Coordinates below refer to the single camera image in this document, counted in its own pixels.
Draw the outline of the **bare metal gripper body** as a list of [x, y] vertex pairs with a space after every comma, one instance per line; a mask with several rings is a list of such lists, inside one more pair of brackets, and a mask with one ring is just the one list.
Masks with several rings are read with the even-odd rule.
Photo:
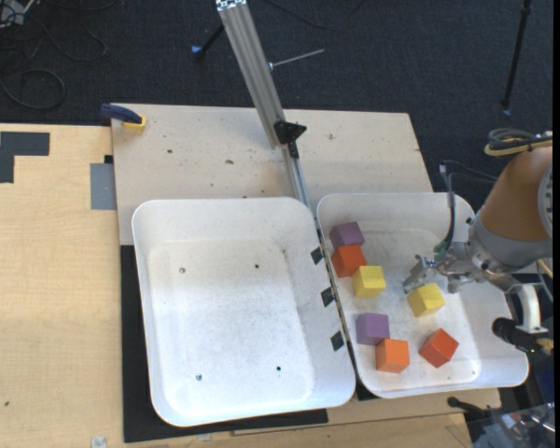
[[462, 286], [489, 283], [503, 293], [519, 290], [519, 281], [512, 275], [517, 267], [506, 265], [480, 243], [453, 242], [436, 254], [437, 271], [447, 278], [459, 277]]

